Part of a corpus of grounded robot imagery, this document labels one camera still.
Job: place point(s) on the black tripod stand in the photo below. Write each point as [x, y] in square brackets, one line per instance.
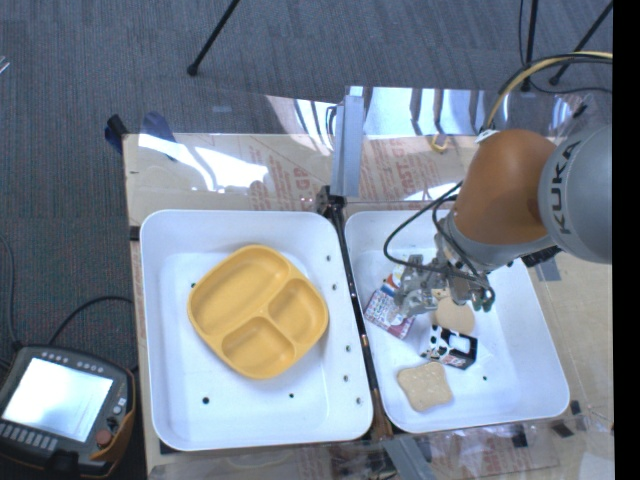
[531, 28]
[220, 25]

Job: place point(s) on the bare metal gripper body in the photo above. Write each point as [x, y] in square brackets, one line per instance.
[452, 273]

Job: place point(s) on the round tan biscuit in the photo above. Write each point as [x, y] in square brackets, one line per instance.
[456, 318]

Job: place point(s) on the black and white carton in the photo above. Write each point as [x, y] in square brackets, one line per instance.
[452, 348]

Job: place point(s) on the red and blue printed packet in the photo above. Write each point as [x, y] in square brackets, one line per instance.
[387, 315]

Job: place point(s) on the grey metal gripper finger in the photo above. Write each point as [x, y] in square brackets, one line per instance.
[431, 302]
[406, 298]

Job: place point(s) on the brown cardboard board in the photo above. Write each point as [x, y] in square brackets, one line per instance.
[280, 178]

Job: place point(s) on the yellow divided plate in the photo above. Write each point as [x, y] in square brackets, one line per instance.
[257, 313]

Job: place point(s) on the tan bread slice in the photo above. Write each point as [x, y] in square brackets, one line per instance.
[425, 387]

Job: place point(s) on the black block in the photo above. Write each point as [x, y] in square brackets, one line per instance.
[327, 203]

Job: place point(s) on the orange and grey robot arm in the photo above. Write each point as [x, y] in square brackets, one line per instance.
[505, 188]

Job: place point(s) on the white plastic tray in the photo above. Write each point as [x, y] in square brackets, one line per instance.
[515, 368]
[200, 418]

